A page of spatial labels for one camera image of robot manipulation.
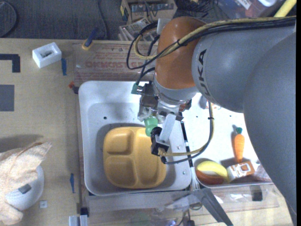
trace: beige cloth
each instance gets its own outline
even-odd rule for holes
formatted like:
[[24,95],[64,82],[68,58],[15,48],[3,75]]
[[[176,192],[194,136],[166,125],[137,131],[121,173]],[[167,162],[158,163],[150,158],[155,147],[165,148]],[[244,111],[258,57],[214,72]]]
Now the beige cloth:
[[23,213],[7,203],[5,195],[36,180],[36,168],[45,159],[51,143],[35,143],[0,153],[0,221],[6,225],[20,222]]

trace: yellow cable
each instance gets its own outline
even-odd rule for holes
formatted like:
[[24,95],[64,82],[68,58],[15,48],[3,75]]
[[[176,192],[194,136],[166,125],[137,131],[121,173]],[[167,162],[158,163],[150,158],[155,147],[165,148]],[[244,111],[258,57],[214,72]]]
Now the yellow cable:
[[285,17],[296,3],[297,0],[286,0],[274,17]]
[[[205,31],[209,28],[214,28],[214,27],[218,27],[218,26],[222,26],[222,25],[229,25],[229,24],[235,24],[235,23],[250,23],[250,22],[264,22],[264,21],[275,21],[275,20],[281,20],[283,19],[282,17],[259,17],[259,18],[240,18],[240,19],[231,19],[231,20],[223,20],[223,21],[216,21],[210,24],[206,24],[204,26],[201,26],[197,29],[195,29],[194,31],[190,32],[189,34],[187,34],[186,36],[184,36],[183,38],[181,38],[179,40],[179,44],[183,44],[186,40],[188,40],[189,38],[191,38],[192,36]],[[135,49],[135,53],[136,55],[144,60],[150,60],[153,59],[156,55],[153,56],[144,56],[142,54],[139,53],[138,51],[138,42],[139,40],[142,38],[142,36],[139,36],[138,39],[134,42],[134,49]],[[179,45],[176,43],[173,46],[171,46],[169,49],[167,49],[162,55],[160,55],[159,57],[164,57],[168,54],[170,54],[171,52],[175,51],[176,49],[179,48]]]
[[[212,104],[211,102],[208,102],[208,106],[210,107],[210,110],[212,112]],[[211,140],[211,138],[213,137],[213,133],[214,133],[214,120],[211,121],[212,123],[212,134],[211,137],[209,138],[209,140]],[[200,150],[203,149],[205,145],[203,145],[201,148],[194,150],[192,152],[186,152],[186,153],[167,153],[165,152],[163,149],[159,148],[158,149],[158,156],[188,156],[188,155],[192,155],[192,154],[196,154],[198,153]]]

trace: yellow tube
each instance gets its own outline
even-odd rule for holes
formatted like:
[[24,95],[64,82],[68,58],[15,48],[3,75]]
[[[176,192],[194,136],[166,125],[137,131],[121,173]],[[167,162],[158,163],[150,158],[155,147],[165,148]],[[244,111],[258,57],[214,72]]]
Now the yellow tube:
[[285,17],[296,3],[297,0],[286,0],[274,17]]

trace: wooden table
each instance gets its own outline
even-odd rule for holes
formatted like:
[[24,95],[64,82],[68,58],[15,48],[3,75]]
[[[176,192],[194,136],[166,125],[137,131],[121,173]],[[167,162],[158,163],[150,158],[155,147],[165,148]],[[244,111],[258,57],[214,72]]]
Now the wooden table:
[[[39,69],[32,58],[33,49],[51,42],[58,45],[63,58],[67,59],[66,76],[62,73],[61,62]],[[0,84],[14,85],[15,91],[14,111],[0,112],[0,152],[34,142],[49,141],[53,144],[41,164],[45,185],[40,200],[47,200],[48,207],[40,209],[37,202],[24,211],[23,220],[17,224],[19,226],[65,226],[68,225],[69,216],[79,213],[81,193],[76,110],[78,95],[68,85],[73,81],[72,44],[81,42],[0,39],[0,53],[18,54],[21,61],[21,72],[12,73],[12,62],[0,60]],[[70,185],[71,173],[75,177],[74,194]],[[279,207],[227,214],[234,225],[293,225],[284,198],[278,194],[277,199]],[[212,218],[211,215],[193,217],[196,225],[212,223]]]

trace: orange carrot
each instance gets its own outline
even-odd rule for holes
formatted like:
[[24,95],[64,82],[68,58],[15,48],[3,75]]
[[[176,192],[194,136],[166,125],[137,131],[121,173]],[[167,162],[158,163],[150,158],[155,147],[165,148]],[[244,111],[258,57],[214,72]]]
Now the orange carrot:
[[241,134],[241,127],[237,127],[236,132],[237,135],[234,137],[234,154],[237,163],[241,163],[245,147],[245,137]]

